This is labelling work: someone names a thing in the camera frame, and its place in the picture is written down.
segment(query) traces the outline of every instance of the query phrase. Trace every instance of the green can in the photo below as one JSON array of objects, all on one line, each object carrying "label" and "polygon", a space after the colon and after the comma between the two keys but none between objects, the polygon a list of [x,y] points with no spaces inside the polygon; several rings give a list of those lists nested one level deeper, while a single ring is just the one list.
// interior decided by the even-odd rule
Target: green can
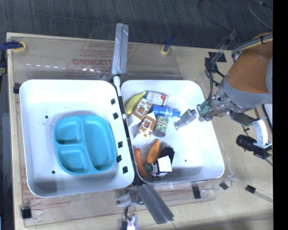
[{"label": "green can", "polygon": [[153,135],[164,137],[167,133],[169,119],[162,115],[156,116],[156,124],[153,130]]}]

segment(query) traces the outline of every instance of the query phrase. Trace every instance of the black connector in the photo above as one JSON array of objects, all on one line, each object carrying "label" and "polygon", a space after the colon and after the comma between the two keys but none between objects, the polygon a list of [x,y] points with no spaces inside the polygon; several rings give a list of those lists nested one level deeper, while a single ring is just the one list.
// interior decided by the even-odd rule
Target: black connector
[{"label": "black connector", "polygon": [[266,159],[267,157],[270,156],[268,151],[272,149],[272,145],[266,148],[260,148],[256,146],[255,143],[256,143],[255,139],[245,135],[239,135],[236,139],[236,144],[238,146],[242,147],[244,150],[252,151],[255,156],[261,159]]}]

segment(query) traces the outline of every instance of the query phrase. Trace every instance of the yellow clamp pad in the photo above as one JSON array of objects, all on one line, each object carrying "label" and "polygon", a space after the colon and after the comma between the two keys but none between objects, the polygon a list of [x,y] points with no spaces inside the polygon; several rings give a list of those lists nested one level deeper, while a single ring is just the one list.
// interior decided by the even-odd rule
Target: yellow clamp pad
[{"label": "yellow clamp pad", "polygon": [[162,53],[163,55],[167,55],[168,52],[169,52],[170,47],[168,48],[167,51],[164,51],[164,47],[165,47],[165,45],[162,46],[162,48],[161,48],[161,53]]},{"label": "yellow clamp pad", "polygon": [[21,48],[13,48],[12,51],[19,52],[19,51],[23,51],[25,49],[24,42],[19,42],[19,43],[22,45],[22,47]]}]

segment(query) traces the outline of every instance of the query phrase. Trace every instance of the white tray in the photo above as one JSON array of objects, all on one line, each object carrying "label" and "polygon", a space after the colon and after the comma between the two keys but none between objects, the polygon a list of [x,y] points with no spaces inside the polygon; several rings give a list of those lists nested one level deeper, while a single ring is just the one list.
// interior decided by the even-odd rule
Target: white tray
[{"label": "white tray", "polygon": [[[134,170],[113,85],[100,80],[28,80],[20,87],[20,105],[27,182],[35,195],[71,195],[124,188],[132,183]],[[61,118],[72,115],[97,115],[105,119],[112,129],[121,161],[99,174],[65,172],[56,157],[53,127]]]},{"label": "white tray", "polygon": [[[163,92],[169,96],[167,105],[181,111],[196,109],[204,101],[201,88],[187,80],[129,80],[122,84],[121,94],[126,103],[133,95],[152,90]],[[200,122],[198,118],[186,126],[176,130],[171,118],[166,136],[160,139],[160,149],[166,145],[174,148],[175,156],[172,172],[161,180],[143,180],[149,184],[174,183],[215,179],[224,173],[224,162],[211,122]],[[142,150],[143,159],[157,137],[135,139],[138,126],[130,127],[129,132],[133,148]]]}]

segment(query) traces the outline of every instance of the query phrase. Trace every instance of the gray floor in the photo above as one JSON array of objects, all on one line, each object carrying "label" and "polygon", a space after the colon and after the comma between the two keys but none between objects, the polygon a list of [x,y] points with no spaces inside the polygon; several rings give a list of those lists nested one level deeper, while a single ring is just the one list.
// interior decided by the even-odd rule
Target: gray floor
[{"label": "gray floor", "polygon": [[[0,0],[0,44],[7,32],[113,40],[116,23],[129,25],[130,42],[162,44],[175,34],[173,45],[206,48],[236,30],[233,47],[272,30],[273,0]],[[8,111],[4,75],[0,127]],[[0,128],[0,215],[3,178]]]}]

